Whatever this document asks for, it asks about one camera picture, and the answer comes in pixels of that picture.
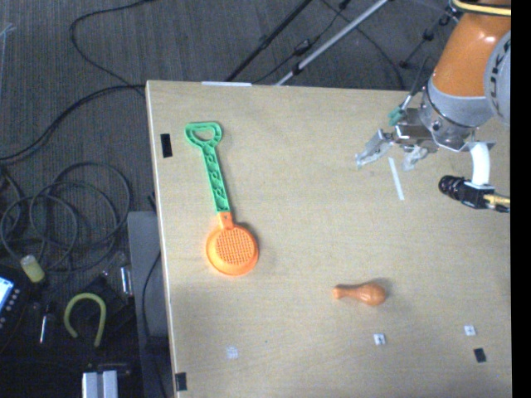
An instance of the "gray carpet floor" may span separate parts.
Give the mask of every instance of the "gray carpet floor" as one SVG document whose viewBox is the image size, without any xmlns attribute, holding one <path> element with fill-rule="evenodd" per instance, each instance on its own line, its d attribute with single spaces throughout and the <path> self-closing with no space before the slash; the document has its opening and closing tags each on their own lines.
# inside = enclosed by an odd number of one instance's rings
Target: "gray carpet floor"
<svg viewBox="0 0 531 398">
<path fill-rule="evenodd" d="M 153 177 L 143 90 L 99 90 L 123 86 L 125 82 L 144 85 L 146 80 L 225 80 L 303 0 L 154 0 L 102 12 L 78 21 L 75 39 L 87 58 L 114 75 L 80 55 L 71 40 L 71 25 L 76 19 L 138 1 L 0 0 L 0 28 L 12 25 L 5 37 L 2 64 L 0 168 L 18 184 L 24 196 L 35 196 L 73 164 L 104 163 L 127 179 L 130 205 L 122 182 L 107 167 L 81 166 L 63 179 L 89 183 L 104 191 L 120 220 L 126 211 L 151 210 Z M 292 58 L 271 75 L 262 77 L 290 56 L 296 46 L 323 34 L 311 53 L 377 0 L 353 0 L 336 16 L 342 1 L 313 0 L 234 80 L 274 84 L 301 58 Z M 409 57 L 424 30 L 444 14 L 447 1 L 389 2 L 288 84 L 408 90 L 425 58 L 427 69 L 435 65 L 454 24 L 435 28 L 433 41 L 422 45 L 407 68 L 400 67 L 399 62 Z M 94 99 L 86 99 L 92 94 Z M 53 124 L 60 116 L 61 122 Z M 55 128 L 35 148 L 20 157 L 9 157 L 37 141 L 51 125 Z M 9 184 L 2 182 L 0 186 L 2 214 L 17 196 Z M 87 187 L 69 187 L 62 193 L 82 220 L 84 240 L 113 232 L 116 223 L 101 193 Z M 52 227 L 44 221 L 40 224 L 46 237 L 67 243 L 71 215 L 61 205 L 41 202 L 41 206 L 44 208 L 37 211 L 44 214 L 41 219 L 46 220 L 46 213 L 51 213 L 55 220 Z M 121 229 L 116 237 L 114 249 L 127 251 L 126 231 Z M 20 246 L 17 251 L 28 253 L 30 247 L 28 242 L 28 249 Z M 49 248 L 47 258 L 53 262 L 63 249 Z M 76 253 L 76 258 L 90 261 L 99 256 L 87 250 Z M 0 262 L 9 264 L 11 260 L 0 246 Z M 66 299 L 100 273 L 105 262 L 69 278 L 51 276 L 52 283 L 64 283 L 55 296 L 59 308 L 64 308 Z M 120 359 L 124 354 L 125 359 L 135 361 L 134 329 L 123 337 L 125 342 L 118 341 L 98 354 L 98 361 Z M 82 353 L 72 351 L 68 361 L 77 364 L 75 357 Z M 79 366 L 87 360 L 83 356 Z"/>
</svg>

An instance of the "silver rod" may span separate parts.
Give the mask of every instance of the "silver rod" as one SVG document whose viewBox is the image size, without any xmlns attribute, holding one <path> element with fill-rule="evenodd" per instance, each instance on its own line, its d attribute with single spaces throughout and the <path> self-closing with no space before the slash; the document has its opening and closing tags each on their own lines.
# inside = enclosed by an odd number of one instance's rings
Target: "silver rod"
<svg viewBox="0 0 531 398">
<path fill-rule="evenodd" d="M 366 10 L 364 13 L 362 13 L 359 17 L 354 19 L 352 22 L 350 22 L 345 28 L 343 28 L 338 34 L 330 38 L 328 41 L 326 41 L 319 49 L 314 51 L 311 55 L 309 55 L 307 58 L 303 59 L 301 62 L 299 62 L 299 69 L 303 69 L 305 66 L 307 66 L 313 59 L 315 59 L 317 56 L 321 55 L 325 51 L 327 51 L 330 47 L 332 47 L 335 43 L 337 43 L 339 40 L 341 40 L 344 36 L 346 36 L 349 32 L 351 32 L 355 27 L 357 27 L 360 23 L 365 21 L 368 17 L 373 15 L 378 9 L 380 9 L 382 6 L 387 3 L 388 0 L 378 0 L 376 3 L 374 3 L 368 10 Z M 289 80 L 291 77 L 293 77 L 293 72 L 290 72 L 288 75 L 286 75 L 284 78 L 282 78 L 276 85 L 283 85 L 287 80 Z"/>
</svg>

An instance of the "illuminated screen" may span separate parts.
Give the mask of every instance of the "illuminated screen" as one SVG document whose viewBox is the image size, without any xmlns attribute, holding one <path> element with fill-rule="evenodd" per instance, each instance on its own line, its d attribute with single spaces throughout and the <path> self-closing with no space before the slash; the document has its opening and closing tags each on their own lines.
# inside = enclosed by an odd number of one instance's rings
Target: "illuminated screen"
<svg viewBox="0 0 531 398">
<path fill-rule="evenodd" d="M 3 305 L 6 303 L 14 285 L 13 282 L 0 277 L 0 312 L 2 312 Z"/>
</svg>

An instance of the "orange sieve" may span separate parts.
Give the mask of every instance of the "orange sieve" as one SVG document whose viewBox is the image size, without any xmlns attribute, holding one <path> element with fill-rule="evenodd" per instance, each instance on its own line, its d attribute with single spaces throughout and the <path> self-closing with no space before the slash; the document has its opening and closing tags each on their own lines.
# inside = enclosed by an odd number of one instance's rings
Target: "orange sieve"
<svg viewBox="0 0 531 398">
<path fill-rule="evenodd" d="M 251 271 L 258 260 L 258 245 L 247 229 L 234 224 L 223 182 L 222 170 L 216 156 L 216 146 L 222 139 L 222 129 L 217 123 L 191 123 L 184 129 L 188 142 L 202 151 L 208 182 L 216 207 L 218 227 L 207 238 L 208 260 L 219 271 L 229 275 L 242 275 Z M 198 133 L 211 133 L 205 139 Z"/>
</svg>

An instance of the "table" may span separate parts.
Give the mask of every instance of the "table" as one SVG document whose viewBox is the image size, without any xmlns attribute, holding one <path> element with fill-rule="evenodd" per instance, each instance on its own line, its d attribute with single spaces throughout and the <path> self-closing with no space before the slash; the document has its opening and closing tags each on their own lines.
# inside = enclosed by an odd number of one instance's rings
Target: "table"
<svg viewBox="0 0 531 398">
<path fill-rule="evenodd" d="M 437 188 L 446 174 L 470 178 L 470 155 L 441 149 L 398 168 L 403 199 L 390 168 L 400 148 L 356 169 L 404 97 L 148 82 L 176 396 L 511 396 L 510 217 Z M 201 152 L 184 136 L 203 121 L 222 126 L 234 221 L 259 244 L 244 276 L 205 256 L 217 220 Z M 497 141 L 490 183 L 508 195 L 509 131 L 491 119 L 476 139 Z M 387 290 L 382 305 L 332 295 L 369 280 Z"/>
</svg>

